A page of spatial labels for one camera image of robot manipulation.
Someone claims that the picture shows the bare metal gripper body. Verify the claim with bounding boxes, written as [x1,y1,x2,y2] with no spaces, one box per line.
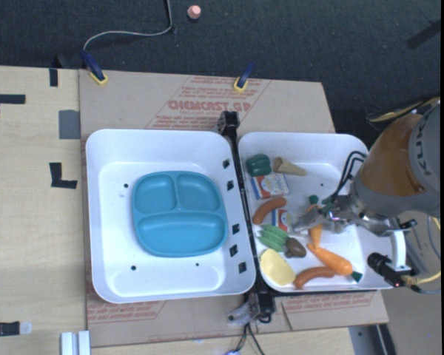
[317,194,374,234]

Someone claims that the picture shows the small orange carrot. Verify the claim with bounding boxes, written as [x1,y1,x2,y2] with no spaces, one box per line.
[306,194,325,248]

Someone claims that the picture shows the small white red blue carton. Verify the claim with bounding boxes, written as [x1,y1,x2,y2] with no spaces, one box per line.
[271,208,294,234]

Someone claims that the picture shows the brown mushroom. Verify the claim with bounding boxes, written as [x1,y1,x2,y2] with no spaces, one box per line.
[283,237,308,260]

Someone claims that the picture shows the large orange carrot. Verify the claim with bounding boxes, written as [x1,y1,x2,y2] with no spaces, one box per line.
[306,243,364,284]

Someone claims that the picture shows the green pea pods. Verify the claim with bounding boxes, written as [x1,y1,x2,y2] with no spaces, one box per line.
[258,223,291,253]

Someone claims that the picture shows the orange sausage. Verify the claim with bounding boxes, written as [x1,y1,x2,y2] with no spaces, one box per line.
[292,266,336,290]
[252,196,288,226]

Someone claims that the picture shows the large white red blue carton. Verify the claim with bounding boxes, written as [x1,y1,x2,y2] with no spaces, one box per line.
[250,172,291,201]

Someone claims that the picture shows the tan ice cream cone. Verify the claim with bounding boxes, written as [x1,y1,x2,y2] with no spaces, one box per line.
[272,156,308,178]

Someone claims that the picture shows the white plastic tray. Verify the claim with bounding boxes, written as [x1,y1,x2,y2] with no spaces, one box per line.
[84,128,257,305]
[238,131,408,294]

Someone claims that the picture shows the thin black rod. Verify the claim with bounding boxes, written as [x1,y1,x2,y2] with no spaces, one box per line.
[227,124,269,299]

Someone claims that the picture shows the green bell pepper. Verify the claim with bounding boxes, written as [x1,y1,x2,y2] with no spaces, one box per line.
[245,153,272,178]

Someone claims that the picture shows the brown cardboard board red print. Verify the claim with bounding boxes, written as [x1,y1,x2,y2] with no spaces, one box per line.
[77,68,390,348]

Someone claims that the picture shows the blue divided plate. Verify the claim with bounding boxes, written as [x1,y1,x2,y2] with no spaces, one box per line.
[130,170,229,259]

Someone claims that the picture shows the black cylinder on white bracket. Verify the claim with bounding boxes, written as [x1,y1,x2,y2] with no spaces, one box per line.
[367,227,415,288]

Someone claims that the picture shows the black block with thin wires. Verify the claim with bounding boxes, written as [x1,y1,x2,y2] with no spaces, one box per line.
[226,289,277,325]
[216,110,241,137]

